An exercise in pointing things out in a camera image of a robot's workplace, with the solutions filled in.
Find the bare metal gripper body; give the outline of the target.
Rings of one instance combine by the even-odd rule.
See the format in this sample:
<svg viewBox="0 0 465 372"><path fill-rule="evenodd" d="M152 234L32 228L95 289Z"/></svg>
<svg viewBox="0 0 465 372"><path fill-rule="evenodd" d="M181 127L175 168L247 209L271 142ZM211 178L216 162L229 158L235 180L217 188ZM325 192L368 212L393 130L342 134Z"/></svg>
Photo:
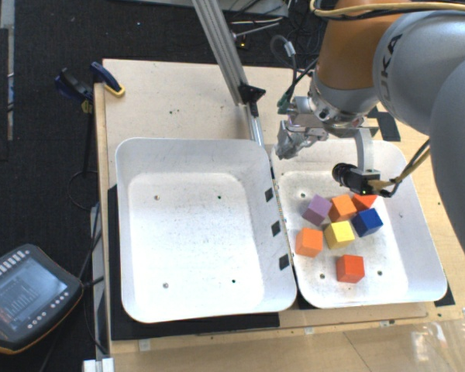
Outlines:
<svg viewBox="0 0 465 372"><path fill-rule="evenodd" d="M288 133L326 139L329 135L339 138L352 137L363 125L363 113L347 113L322 102L317 105L313 99L294 97L287 111L287 118L281 126Z"/></svg>

